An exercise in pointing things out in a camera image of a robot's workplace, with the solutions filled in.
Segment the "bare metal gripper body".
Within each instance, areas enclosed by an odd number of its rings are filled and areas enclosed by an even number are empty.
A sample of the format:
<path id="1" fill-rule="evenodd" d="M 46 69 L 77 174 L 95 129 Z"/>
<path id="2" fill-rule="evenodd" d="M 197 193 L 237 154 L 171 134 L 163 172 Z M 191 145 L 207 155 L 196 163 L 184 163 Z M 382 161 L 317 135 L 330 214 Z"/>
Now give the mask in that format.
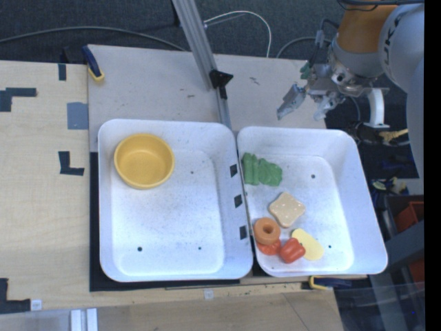
<path id="1" fill-rule="evenodd" d="M 370 91 L 375 78 L 362 77 L 337 60 L 304 65 L 305 90 L 311 96 L 360 97 Z"/>

